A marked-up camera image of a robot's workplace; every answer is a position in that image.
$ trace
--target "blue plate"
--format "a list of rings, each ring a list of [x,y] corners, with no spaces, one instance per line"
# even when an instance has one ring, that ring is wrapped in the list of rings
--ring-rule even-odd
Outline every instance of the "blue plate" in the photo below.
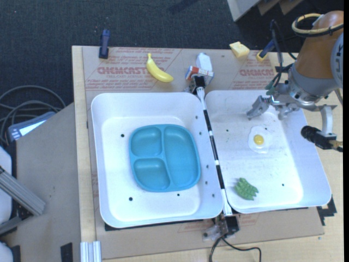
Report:
[[[157,124],[137,128],[130,137],[129,154],[134,178],[144,190],[184,190],[200,179],[195,141],[182,126]]]

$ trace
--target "banana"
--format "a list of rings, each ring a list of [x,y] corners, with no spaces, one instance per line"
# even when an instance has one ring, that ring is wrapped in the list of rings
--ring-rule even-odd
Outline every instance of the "banana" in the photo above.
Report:
[[[160,68],[156,65],[156,63],[152,59],[151,53],[148,53],[147,70],[154,78],[156,78],[159,81],[162,81],[162,82],[173,81],[173,77],[170,74],[160,70]]]

